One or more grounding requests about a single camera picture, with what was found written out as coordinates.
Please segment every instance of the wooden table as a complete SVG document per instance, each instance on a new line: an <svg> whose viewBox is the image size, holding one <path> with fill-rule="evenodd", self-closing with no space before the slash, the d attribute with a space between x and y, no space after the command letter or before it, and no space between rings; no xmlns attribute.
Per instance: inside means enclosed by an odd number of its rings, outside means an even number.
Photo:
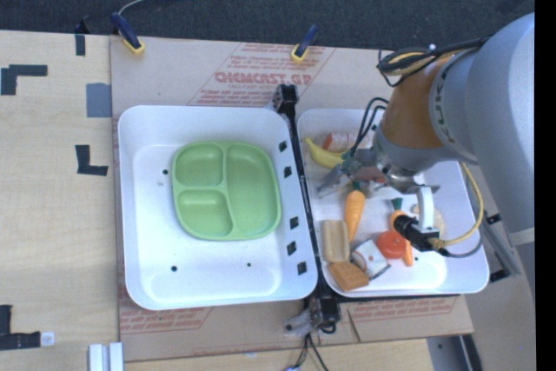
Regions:
<svg viewBox="0 0 556 371"><path fill-rule="evenodd" d="M51 331L51 347L0 351L2 369L87 369L89 344L118 341L112 119L88 117L86 86L110 84L109 38L0 31L0 68L47 65L0 96L0 304L11 331ZM106 176L77 174L76 145ZM426 340L320 348L331 370L433 369ZM299 351L126 363L127 370L282 370ZM302 368L321 369L313 354Z"/></svg>

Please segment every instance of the green plate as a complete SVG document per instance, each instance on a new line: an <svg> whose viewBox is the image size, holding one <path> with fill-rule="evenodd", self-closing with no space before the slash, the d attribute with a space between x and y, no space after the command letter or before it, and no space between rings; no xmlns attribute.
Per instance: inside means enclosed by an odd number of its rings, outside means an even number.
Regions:
<svg viewBox="0 0 556 371"><path fill-rule="evenodd" d="M274 164L265 151L235 141L193 142L172 163L175 211L191 235L250 240L281 219Z"/></svg>

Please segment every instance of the yellow banana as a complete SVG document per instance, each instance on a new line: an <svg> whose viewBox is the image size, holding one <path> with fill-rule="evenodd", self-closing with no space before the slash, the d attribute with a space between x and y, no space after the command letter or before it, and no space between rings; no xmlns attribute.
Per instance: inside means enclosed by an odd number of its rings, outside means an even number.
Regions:
<svg viewBox="0 0 556 371"><path fill-rule="evenodd" d="M304 138L303 142L305 142L309 147L309 152L311 153L311 157L314 159L314 161L323 167L333 169L336 164L342 164L344 161L341 158L341 153L331 152L323 149L320 145L315 144L309 137Z"/></svg>

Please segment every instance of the cardboard box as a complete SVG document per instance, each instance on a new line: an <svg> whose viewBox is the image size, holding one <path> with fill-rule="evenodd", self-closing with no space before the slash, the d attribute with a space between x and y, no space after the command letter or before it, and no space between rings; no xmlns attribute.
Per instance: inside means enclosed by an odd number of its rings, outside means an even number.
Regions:
<svg viewBox="0 0 556 371"><path fill-rule="evenodd" d="M119 252L120 336L126 361L299 348L284 333L285 320L302 301L148 311L127 295L122 258L117 122L135 105L267 106L281 83L295 84L297 113L313 108L364 109L390 88L374 67L379 51L312 47L301 64L278 44L172 40L143 37L132 54L111 37L116 222ZM403 298L341 304L333 334L320 345L468 334L473 326L462 296Z"/></svg>

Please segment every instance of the red tomato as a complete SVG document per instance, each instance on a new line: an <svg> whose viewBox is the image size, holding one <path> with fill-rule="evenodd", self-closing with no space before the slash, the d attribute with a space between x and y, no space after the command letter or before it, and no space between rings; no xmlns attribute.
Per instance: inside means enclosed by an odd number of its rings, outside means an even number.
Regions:
<svg viewBox="0 0 556 371"><path fill-rule="evenodd" d="M401 258L406 252L406 239L395 230L387 230L379 235L376 246L386 258Z"/></svg>

